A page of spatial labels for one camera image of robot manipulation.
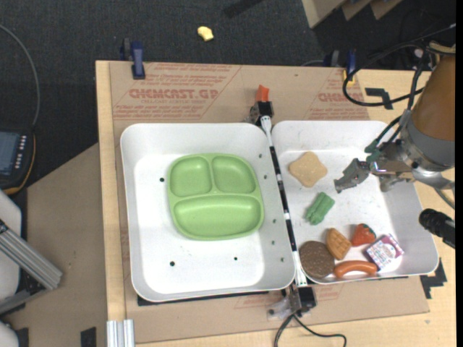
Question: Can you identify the red toy strawberry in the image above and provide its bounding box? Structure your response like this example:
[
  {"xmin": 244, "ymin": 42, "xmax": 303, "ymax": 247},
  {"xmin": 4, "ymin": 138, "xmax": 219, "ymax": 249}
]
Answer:
[{"xmin": 349, "ymin": 223, "xmax": 378, "ymax": 248}]

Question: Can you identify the tan toy waffle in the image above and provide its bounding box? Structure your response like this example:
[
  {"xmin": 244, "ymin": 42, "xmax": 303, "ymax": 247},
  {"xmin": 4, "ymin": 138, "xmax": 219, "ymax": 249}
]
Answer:
[{"xmin": 325, "ymin": 227, "xmax": 353, "ymax": 261}]

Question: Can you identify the brown cardboard board red print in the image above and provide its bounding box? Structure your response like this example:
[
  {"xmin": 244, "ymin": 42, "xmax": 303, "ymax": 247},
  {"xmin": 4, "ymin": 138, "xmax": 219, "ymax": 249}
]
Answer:
[{"xmin": 108, "ymin": 61, "xmax": 432, "ymax": 345}]

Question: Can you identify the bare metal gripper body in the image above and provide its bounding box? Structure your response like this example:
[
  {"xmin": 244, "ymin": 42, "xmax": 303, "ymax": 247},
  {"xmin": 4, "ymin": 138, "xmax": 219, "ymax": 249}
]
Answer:
[{"xmin": 368, "ymin": 140, "xmax": 456, "ymax": 192}]

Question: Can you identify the black block with thin wires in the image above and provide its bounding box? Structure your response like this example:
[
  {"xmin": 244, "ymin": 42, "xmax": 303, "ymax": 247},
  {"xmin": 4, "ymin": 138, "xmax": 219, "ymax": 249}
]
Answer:
[
  {"xmin": 248, "ymin": 100, "xmax": 275, "ymax": 127},
  {"xmin": 284, "ymin": 285, "xmax": 319, "ymax": 318}
]

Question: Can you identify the pink and white small carton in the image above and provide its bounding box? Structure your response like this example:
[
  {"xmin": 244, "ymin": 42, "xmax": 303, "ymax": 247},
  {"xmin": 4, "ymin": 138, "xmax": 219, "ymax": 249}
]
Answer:
[{"xmin": 365, "ymin": 233, "xmax": 406, "ymax": 272}]

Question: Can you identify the beige toy bread slice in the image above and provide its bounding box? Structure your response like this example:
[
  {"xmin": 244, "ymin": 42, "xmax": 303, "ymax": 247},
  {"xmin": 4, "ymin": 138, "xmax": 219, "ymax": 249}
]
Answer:
[{"xmin": 287, "ymin": 150, "xmax": 329, "ymax": 189}]

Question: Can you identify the thin black and white rod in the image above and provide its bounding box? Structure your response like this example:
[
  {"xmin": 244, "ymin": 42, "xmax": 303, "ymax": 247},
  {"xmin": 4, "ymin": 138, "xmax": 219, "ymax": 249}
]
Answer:
[{"xmin": 260, "ymin": 115, "xmax": 309, "ymax": 288}]

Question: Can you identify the white plastic tray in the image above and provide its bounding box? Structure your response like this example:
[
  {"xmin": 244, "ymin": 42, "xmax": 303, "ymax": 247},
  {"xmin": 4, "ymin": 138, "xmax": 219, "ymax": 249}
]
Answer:
[
  {"xmin": 270, "ymin": 119, "xmax": 441, "ymax": 286},
  {"xmin": 119, "ymin": 122, "xmax": 297, "ymax": 304}
]

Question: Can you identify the orange toy sausage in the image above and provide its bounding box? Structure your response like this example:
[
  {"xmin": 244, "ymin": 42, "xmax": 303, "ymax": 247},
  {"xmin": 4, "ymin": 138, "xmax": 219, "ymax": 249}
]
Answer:
[{"xmin": 332, "ymin": 260, "xmax": 378, "ymax": 280}]

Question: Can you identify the green toy asparagus bunch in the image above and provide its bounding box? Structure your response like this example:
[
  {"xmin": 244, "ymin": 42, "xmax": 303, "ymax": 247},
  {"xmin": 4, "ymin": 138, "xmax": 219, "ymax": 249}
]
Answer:
[{"xmin": 304, "ymin": 191, "xmax": 336, "ymax": 226}]

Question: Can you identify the yellow toy food piece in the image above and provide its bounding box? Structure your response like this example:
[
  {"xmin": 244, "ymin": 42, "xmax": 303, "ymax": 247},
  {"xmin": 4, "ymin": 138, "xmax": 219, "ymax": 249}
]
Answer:
[{"xmin": 196, "ymin": 25, "xmax": 215, "ymax": 43}]

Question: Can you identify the green divided plate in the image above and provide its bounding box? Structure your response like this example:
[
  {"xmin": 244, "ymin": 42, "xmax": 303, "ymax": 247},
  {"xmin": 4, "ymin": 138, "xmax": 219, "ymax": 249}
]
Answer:
[{"xmin": 166, "ymin": 153, "xmax": 266, "ymax": 242}]

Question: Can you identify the brown round toy patty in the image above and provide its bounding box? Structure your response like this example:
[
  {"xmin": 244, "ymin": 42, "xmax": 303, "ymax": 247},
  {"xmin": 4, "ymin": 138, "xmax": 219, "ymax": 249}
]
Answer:
[{"xmin": 298, "ymin": 240, "xmax": 336, "ymax": 280}]

